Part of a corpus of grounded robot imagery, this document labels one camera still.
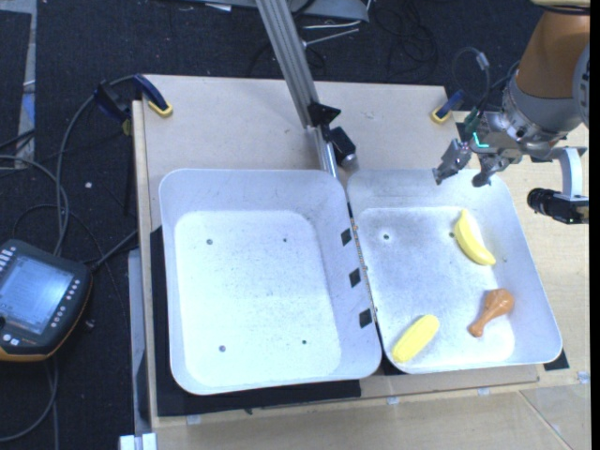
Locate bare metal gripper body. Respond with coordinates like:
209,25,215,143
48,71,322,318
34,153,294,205
467,104,569,164

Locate brown chicken drumstick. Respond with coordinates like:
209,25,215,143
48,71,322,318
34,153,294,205
468,288,516,338

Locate yellow banana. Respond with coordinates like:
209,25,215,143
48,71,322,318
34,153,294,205
452,208,498,267

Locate white plastic tray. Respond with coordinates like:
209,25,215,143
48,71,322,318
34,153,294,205
157,167,383,397
346,167,564,376

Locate pale wood board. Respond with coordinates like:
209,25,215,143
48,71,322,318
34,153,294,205
132,73,540,429

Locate yellow oblong toy food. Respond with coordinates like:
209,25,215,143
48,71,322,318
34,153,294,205
391,313,442,365

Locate black cylinder on white bracket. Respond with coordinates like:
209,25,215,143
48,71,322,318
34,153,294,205
526,146,591,226

